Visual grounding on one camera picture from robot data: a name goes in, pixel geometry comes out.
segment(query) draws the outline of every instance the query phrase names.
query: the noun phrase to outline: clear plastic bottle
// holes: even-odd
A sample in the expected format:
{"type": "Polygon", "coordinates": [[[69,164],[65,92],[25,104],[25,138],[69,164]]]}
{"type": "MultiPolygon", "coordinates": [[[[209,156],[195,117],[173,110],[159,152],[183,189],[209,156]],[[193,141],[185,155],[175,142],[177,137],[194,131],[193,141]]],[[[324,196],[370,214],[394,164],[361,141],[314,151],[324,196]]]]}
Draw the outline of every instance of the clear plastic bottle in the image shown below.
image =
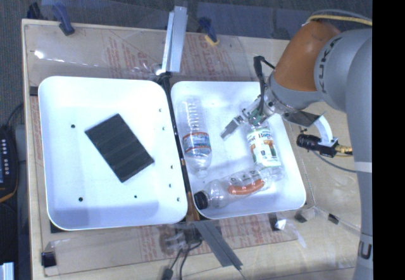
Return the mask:
{"type": "Polygon", "coordinates": [[[213,180],[194,194],[198,209],[222,208],[266,190],[273,184],[272,169],[245,169],[221,179],[213,180]]]}
{"type": "Polygon", "coordinates": [[[212,161],[212,149],[201,101],[198,98],[187,98],[181,101],[178,112],[186,166],[199,178],[206,177],[212,161]]]}
{"type": "Polygon", "coordinates": [[[284,168],[270,127],[266,123],[249,125],[246,138],[254,164],[259,169],[271,168],[275,176],[274,181],[281,179],[284,176],[284,168]]]}

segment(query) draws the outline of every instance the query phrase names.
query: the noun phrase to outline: water bottle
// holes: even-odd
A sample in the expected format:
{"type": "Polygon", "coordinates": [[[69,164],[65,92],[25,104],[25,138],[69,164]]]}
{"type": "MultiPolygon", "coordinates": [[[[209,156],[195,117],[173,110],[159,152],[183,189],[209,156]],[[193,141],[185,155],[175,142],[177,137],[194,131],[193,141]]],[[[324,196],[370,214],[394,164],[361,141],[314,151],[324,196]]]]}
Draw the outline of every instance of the water bottle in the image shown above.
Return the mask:
{"type": "Polygon", "coordinates": [[[198,178],[206,177],[212,161],[212,149],[201,101],[198,98],[181,101],[179,118],[186,166],[198,178]]]}
{"type": "Polygon", "coordinates": [[[221,179],[213,180],[205,188],[194,194],[198,209],[222,208],[230,203],[264,191],[273,184],[272,169],[241,170],[221,179]]]}
{"type": "Polygon", "coordinates": [[[275,181],[284,176],[284,168],[278,155],[270,127],[264,123],[261,125],[249,125],[247,130],[247,143],[253,157],[254,164],[261,168],[271,168],[275,181]]]}

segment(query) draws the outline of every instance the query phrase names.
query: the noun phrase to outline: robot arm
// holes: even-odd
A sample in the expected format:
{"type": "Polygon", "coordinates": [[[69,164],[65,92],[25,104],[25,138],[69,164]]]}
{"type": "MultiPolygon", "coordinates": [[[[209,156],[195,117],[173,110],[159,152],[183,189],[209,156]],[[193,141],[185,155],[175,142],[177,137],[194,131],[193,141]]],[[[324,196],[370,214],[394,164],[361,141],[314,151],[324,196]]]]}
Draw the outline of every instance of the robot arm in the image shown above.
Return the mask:
{"type": "Polygon", "coordinates": [[[302,110],[311,103],[324,101],[346,112],[361,198],[361,238],[355,280],[373,279],[371,44],[371,29],[340,32],[327,22],[305,24],[261,87],[264,92],[221,133],[226,139],[243,123],[258,125],[279,113],[285,120],[305,127],[315,124],[321,139],[302,135],[298,145],[329,148],[324,155],[333,157],[337,139],[326,120],[302,110]]]}

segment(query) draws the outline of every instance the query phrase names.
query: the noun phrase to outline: white tray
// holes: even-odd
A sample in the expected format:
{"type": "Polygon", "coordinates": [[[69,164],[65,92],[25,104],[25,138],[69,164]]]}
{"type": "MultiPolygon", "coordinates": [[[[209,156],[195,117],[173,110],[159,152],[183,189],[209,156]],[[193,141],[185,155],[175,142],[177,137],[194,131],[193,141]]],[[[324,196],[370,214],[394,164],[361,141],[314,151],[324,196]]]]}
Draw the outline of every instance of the white tray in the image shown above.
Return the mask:
{"type": "Polygon", "coordinates": [[[164,90],[146,80],[49,77],[39,86],[47,211],[64,230],[172,224],[187,212],[164,90]],[[119,113],[154,159],[120,182],[85,134],[119,113]]]}
{"type": "MultiPolygon", "coordinates": [[[[188,95],[200,98],[213,150],[213,160],[205,179],[199,179],[189,172],[193,194],[202,190],[205,184],[213,179],[253,166],[243,129],[240,128],[226,141],[220,137],[220,133],[231,119],[250,105],[259,94],[258,82],[178,82],[173,86],[171,97],[177,124],[180,125],[178,103],[188,95]]],[[[280,115],[273,115],[269,123],[274,130],[275,144],[285,167],[285,177],[275,182],[270,189],[255,193],[227,207],[200,210],[201,215],[209,219],[221,219],[295,210],[304,205],[305,188],[283,120],[280,115]]]]}

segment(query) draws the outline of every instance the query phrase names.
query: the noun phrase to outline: black bottle cap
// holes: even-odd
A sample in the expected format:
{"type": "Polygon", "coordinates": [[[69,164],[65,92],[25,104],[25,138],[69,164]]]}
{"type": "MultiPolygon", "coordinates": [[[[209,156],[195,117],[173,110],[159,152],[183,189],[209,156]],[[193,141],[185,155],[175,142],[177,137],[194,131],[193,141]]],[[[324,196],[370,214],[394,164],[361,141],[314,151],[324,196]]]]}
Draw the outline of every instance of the black bottle cap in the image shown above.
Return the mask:
{"type": "Polygon", "coordinates": [[[202,210],[208,207],[208,198],[204,191],[200,191],[194,194],[194,201],[198,209],[202,210]]]}

